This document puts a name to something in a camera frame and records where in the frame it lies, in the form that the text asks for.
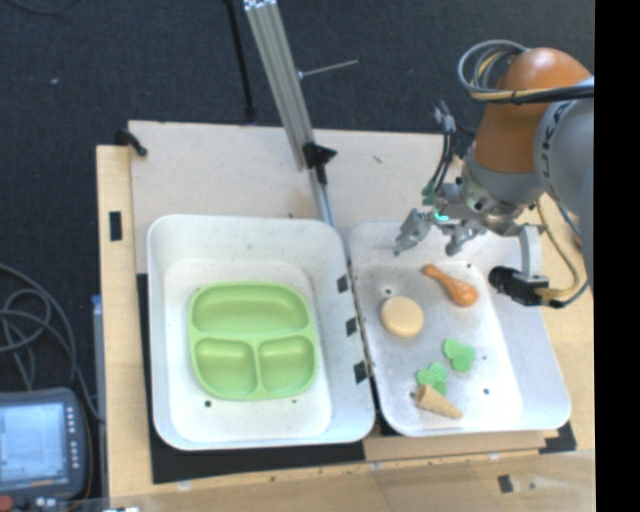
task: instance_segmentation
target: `green divided plate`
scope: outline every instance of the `green divided plate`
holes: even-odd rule
[[[231,400],[283,398],[307,389],[318,339],[307,301],[270,282],[199,288],[189,304],[189,350],[200,384]]]

